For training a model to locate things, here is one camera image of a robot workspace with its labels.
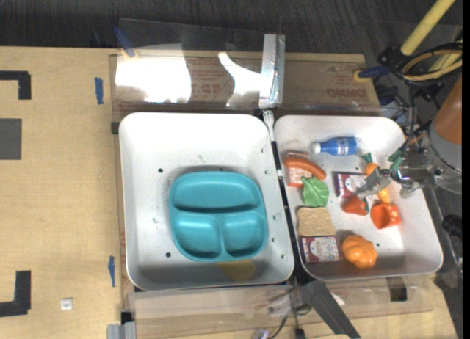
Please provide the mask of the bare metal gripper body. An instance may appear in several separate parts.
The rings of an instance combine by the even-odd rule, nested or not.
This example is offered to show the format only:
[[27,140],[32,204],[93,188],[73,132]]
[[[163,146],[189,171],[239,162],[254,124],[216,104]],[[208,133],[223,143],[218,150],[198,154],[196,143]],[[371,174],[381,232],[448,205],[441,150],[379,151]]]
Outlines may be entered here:
[[420,185],[420,189],[441,188],[462,194],[461,168],[442,159],[432,146],[407,150],[402,154],[397,150],[394,156],[391,177],[399,185],[416,184]]

